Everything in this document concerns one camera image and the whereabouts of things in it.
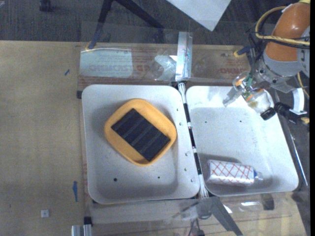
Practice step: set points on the white bottle red crosshatch print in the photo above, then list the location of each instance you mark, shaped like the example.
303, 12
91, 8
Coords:
230, 173

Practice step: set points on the black office chair base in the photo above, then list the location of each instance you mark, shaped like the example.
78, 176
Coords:
108, 1

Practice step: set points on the orange plate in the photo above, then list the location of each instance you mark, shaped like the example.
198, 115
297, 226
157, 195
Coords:
115, 141

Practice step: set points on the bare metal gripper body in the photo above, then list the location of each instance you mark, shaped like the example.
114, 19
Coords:
267, 76

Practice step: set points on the black cylinder on white bracket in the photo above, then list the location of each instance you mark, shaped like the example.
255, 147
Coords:
283, 108

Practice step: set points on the white plastic tray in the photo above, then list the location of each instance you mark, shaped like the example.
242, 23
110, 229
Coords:
137, 181
236, 136

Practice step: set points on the brown cardboard board red print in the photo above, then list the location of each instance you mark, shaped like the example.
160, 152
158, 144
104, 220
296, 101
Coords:
211, 63

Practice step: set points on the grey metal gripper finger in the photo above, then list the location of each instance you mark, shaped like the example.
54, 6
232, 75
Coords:
232, 96

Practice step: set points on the clear plastic bottle black cap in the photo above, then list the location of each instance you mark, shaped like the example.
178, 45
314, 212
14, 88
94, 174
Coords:
262, 102

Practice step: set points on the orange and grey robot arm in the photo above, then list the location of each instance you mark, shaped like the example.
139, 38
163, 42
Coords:
290, 26

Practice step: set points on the thin black and white rod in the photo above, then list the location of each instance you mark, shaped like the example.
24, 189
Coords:
191, 134

